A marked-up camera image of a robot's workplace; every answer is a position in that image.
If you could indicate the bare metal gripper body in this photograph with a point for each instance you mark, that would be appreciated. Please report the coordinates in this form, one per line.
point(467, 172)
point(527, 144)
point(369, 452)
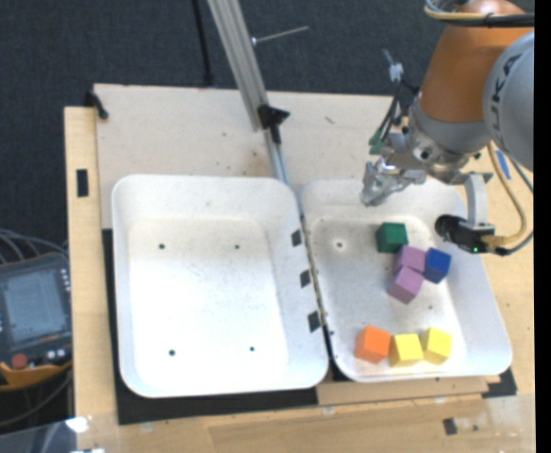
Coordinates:
point(429, 157)

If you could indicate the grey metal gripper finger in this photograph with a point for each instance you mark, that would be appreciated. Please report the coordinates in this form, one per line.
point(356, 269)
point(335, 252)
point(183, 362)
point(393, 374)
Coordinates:
point(393, 186)
point(370, 189)

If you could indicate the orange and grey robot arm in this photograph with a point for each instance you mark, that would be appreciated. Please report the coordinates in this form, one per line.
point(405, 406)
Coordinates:
point(464, 73)

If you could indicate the green cube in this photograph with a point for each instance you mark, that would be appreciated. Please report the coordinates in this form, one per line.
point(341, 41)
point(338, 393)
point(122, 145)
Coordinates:
point(391, 237)

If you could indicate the purple cube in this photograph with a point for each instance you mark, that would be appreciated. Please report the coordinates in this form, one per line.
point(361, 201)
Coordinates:
point(405, 285)
point(412, 257)

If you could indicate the blue cube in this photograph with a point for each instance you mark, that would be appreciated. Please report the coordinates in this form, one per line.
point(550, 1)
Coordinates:
point(438, 263)

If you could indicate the white plastic tray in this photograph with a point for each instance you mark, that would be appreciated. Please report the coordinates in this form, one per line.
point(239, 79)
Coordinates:
point(209, 290)
point(365, 300)

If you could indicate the orange cube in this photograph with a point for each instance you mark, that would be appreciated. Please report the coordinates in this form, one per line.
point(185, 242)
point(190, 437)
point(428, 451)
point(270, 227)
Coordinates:
point(372, 343)

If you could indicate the yellow cube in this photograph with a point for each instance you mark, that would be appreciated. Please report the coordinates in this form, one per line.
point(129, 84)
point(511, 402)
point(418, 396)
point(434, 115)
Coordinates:
point(438, 345)
point(406, 349)

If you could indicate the pale flat board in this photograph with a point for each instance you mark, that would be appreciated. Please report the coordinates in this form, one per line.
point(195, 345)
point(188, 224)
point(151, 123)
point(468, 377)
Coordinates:
point(186, 130)

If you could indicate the black cylinder on white bracket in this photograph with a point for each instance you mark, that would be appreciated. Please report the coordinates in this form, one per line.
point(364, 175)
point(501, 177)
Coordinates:
point(464, 234)

